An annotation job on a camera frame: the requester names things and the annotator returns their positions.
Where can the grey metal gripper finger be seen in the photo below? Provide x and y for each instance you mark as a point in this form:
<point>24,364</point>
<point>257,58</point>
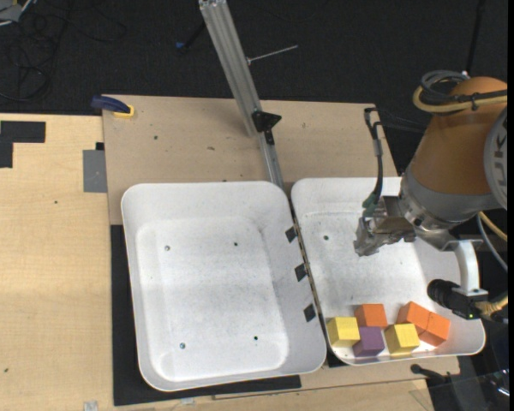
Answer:
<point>378,243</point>
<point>361,239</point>

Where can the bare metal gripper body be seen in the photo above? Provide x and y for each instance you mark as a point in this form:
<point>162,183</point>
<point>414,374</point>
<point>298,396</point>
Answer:
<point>396,225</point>

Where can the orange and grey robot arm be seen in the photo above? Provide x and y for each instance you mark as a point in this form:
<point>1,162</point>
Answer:
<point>452,152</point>

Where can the white plastic tray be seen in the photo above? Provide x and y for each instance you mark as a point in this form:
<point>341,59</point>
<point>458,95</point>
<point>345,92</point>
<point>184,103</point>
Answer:
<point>214,289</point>
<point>381,281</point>

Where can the orange cube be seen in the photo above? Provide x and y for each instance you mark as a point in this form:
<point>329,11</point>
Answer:
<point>371,314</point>
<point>412,315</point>
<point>436,329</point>

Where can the yellow cube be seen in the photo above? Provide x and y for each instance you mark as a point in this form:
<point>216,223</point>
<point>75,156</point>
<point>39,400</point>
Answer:
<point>342,331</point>
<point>402,339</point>

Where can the purple cube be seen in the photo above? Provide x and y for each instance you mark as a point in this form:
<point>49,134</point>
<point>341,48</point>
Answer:
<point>369,341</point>

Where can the brown flat board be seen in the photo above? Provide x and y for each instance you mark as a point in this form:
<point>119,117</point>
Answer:
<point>175,152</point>

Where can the black cylinder on white bracket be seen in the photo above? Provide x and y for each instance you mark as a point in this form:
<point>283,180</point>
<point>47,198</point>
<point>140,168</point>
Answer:
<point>469,268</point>

